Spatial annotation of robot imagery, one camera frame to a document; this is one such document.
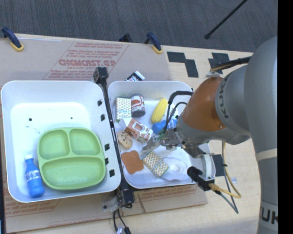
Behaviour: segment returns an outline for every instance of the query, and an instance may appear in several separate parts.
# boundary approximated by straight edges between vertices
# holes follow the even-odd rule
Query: cardboard sheet
[[[9,39],[0,39],[0,91],[12,80],[92,80],[97,66],[106,66],[108,85],[125,80],[134,71],[146,80],[170,80],[167,59],[150,44],[105,42],[16,34],[24,50],[14,50]],[[61,198],[34,203],[14,200],[7,188],[6,164],[0,103],[2,174],[7,233],[111,218],[102,202],[114,192]],[[195,184],[135,191],[132,209],[124,215],[206,204],[205,194]]]

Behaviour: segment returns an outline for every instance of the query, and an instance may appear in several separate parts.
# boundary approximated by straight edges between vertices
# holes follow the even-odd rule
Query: green plate
[[[57,128],[38,140],[43,181],[56,190],[74,190],[100,183],[106,172],[99,138],[86,128]]]

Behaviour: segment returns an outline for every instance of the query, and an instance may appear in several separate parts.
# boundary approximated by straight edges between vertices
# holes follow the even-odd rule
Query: cable
[[[126,226],[126,224],[124,223],[123,219],[121,218],[121,214],[120,214],[120,212],[119,212],[119,208],[113,212],[113,222],[114,222],[114,228],[115,228],[115,231],[118,233],[118,229],[119,229],[119,228],[117,228],[117,226],[116,226],[116,220],[115,220],[116,212],[117,212],[117,214],[118,214],[119,219],[121,220],[121,222],[122,222],[123,225],[124,225],[124,231],[125,231],[125,234],[131,234],[131,232],[130,232],[128,226]]]
[[[218,71],[218,70],[224,70],[224,69],[229,69],[232,68],[236,65],[248,63],[250,61],[251,57],[244,57],[244,58],[239,58],[227,62],[220,63],[214,67],[212,67],[210,70],[211,71]]]
[[[214,184],[214,183],[210,183],[210,184],[209,184],[209,187],[210,187],[214,192],[215,192],[215,191],[220,191],[220,192],[223,192],[223,193],[229,194],[229,195],[231,195],[231,196],[233,196],[233,197],[241,198],[242,196],[241,196],[241,194],[238,192],[238,190],[235,188],[235,186],[233,185],[233,183],[232,183],[232,181],[231,181],[231,179],[230,179],[230,176],[229,176],[229,173],[228,173],[227,167],[226,167],[226,165],[225,165],[226,163],[225,163],[225,142],[224,142],[224,141],[222,142],[222,150],[223,150],[224,168],[225,168],[226,176],[227,176],[227,178],[228,178],[228,180],[229,180],[230,185],[233,187],[233,189],[235,190],[235,192],[237,193],[237,195],[231,193],[230,191],[226,191],[226,190],[220,188],[219,186],[217,186],[217,185]]]
[[[222,143],[222,150],[223,150],[224,164],[226,163],[225,162],[225,146],[226,146],[226,143],[223,141],[223,143]],[[227,170],[227,166],[224,165],[224,168],[225,168],[226,176],[227,176],[227,178],[229,180],[230,185],[232,186],[232,188],[234,189],[234,191],[239,195],[238,198],[241,198],[242,197],[241,194],[238,192],[238,190],[236,189],[236,187],[233,185],[232,180],[230,179],[230,176],[229,176],[229,173],[228,173],[228,170]]]
[[[236,213],[239,213],[235,204],[233,205],[220,191],[216,191],[216,193],[220,195],[234,209]]]
[[[176,112],[176,110],[177,110],[177,107],[180,105],[180,104],[184,104],[184,105],[186,105],[187,103],[185,103],[185,102],[182,102],[182,101],[180,101],[180,102],[178,102],[177,104],[176,104],[176,106],[172,109],[172,111],[171,111],[171,113],[170,113],[170,116],[168,116],[168,114],[169,114],[169,110],[170,110],[170,104],[168,105],[168,109],[167,109],[167,116],[166,116],[166,123],[165,123],[165,126],[164,126],[164,133],[166,132],[166,130],[167,130],[167,127],[168,127],[168,124],[169,124],[169,122],[171,121],[171,118],[173,117],[173,115],[175,114],[175,112]]]
[[[225,155],[225,142],[222,141],[222,156],[224,157],[224,155]],[[226,173],[226,171],[225,171],[225,166],[226,166],[226,164],[225,164],[224,161],[223,161],[223,169],[224,169],[224,173]],[[229,186],[229,183],[228,183],[228,178],[227,178],[227,176],[224,176],[224,177],[225,177],[225,181],[226,181],[226,185],[227,185],[228,191],[231,192],[231,190],[230,190],[230,186]],[[233,203],[233,209],[235,210],[236,213],[239,213],[238,208],[237,208],[236,205],[235,205],[235,202],[234,202],[234,198],[233,198],[233,196],[230,196],[230,197],[231,197],[231,200],[232,200],[232,203]]]
[[[188,96],[192,96],[193,95],[193,92],[190,92],[190,91],[176,91],[174,93],[172,93],[169,97],[169,100],[168,100],[168,107],[167,107],[167,116],[166,116],[166,124],[164,126],[164,132],[163,134],[166,132],[167,130],[167,126],[168,126],[168,118],[169,118],[169,111],[170,111],[170,106],[172,104],[172,101],[174,100],[174,98],[176,96],[181,96],[181,95],[188,95]]]

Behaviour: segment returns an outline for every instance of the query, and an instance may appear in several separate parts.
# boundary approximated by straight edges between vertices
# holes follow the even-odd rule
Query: gray carpet
[[[253,52],[277,35],[278,0],[0,0],[1,29],[15,33],[118,41],[149,31],[162,45]],[[0,219],[4,218],[0,166]]]

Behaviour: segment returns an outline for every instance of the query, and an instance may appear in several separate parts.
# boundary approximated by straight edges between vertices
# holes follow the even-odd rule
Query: yellow clamp
[[[18,48],[17,46],[15,46],[12,42],[11,42],[11,46],[18,52],[22,51],[24,49],[24,45],[21,43],[21,47]]]
[[[152,46],[152,49],[155,51],[157,54],[161,54],[163,52],[163,48],[161,50],[158,50],[154,45]]]

